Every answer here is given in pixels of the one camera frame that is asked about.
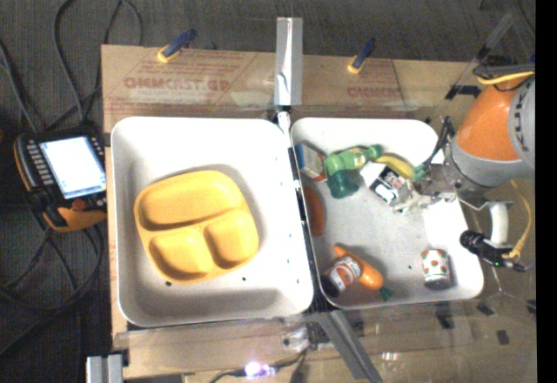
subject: green plastic bottle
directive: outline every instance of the green plastic bottle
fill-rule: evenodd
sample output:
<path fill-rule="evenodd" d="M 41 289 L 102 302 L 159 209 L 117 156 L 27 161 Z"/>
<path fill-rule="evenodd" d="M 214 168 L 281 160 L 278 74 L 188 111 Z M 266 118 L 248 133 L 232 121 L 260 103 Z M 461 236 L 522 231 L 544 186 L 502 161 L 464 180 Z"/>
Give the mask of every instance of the green plastic bottle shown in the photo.
<path fill-rule="evenodd" d="M 331 154 L 325 158 L 326 175 L 330 178 L 339 171 L 361 170 L 369 160 L 379 158 L 381 152 L 381 146 L 373 144 L 368 148 L 357 146 Z"/>

